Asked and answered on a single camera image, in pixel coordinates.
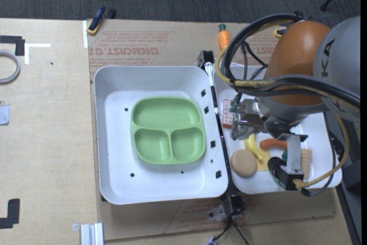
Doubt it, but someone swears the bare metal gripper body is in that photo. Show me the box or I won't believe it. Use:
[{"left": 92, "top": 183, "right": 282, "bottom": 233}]
[{"left": 234, "top": 97, "right": 272, "bottom": 133}]

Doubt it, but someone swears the yellow banana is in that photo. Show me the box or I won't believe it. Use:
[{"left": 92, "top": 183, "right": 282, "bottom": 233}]
[{"left": 244, "top": 133, "right": 263, "bottom": 162}]

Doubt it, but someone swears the red and white carton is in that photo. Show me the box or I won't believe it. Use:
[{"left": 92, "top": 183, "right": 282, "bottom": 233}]
[{"left": 221, "top": 99, "right": 235, "bottom": 129}]

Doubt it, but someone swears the thin black and white rod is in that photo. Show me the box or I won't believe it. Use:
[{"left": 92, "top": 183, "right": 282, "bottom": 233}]
[{"left": 205, "top": 63, "right": 233, "bottom": 199}]

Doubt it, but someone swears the orange sausage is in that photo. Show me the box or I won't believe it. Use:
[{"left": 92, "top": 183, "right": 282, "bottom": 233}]
[{"left": 259, "top": 138, "right": 288, "bottom": 151}]

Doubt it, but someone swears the round tan biscuit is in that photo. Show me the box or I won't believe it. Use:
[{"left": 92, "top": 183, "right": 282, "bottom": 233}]
[{"left": 230, "top": 149, "right": 257, "bottom": 178}]

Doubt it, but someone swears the white plastic tray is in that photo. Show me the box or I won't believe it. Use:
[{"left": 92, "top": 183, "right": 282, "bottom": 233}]
[
  {"left": 213, "top": 64, "right": 343, "bottom": 195},
  {"left": 93, "top": 65, "right": 229, "bottom": 205}
]

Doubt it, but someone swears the green divided plate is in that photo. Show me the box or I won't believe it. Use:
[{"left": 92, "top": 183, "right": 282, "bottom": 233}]
[{"left": 131, "top": 96, "right": 207, "bottom": 165}]

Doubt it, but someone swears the orange carrot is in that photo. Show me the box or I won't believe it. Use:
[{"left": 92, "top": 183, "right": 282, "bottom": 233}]
[{"left": 217, "top": 24, "right": 231, "bottom": 51}]

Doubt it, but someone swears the brown cardboard board red print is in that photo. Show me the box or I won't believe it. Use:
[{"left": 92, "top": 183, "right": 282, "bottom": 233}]
[{"left": 87, "top": 19, "right": 337, "bottom": 242}]

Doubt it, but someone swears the black cylinder on white bracket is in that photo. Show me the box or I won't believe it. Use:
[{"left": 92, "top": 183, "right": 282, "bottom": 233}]
[{"left": 267, "top": 133, "right": 309, "bottom": 191}]

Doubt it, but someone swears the black block with thin wires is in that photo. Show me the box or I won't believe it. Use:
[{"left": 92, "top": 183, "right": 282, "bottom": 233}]
[
  {"left": 207, "top": 194, "right": 246, "bottom": 222},
  {"left": 197, "top": 50, "right": 216, "bottom": 68}
]

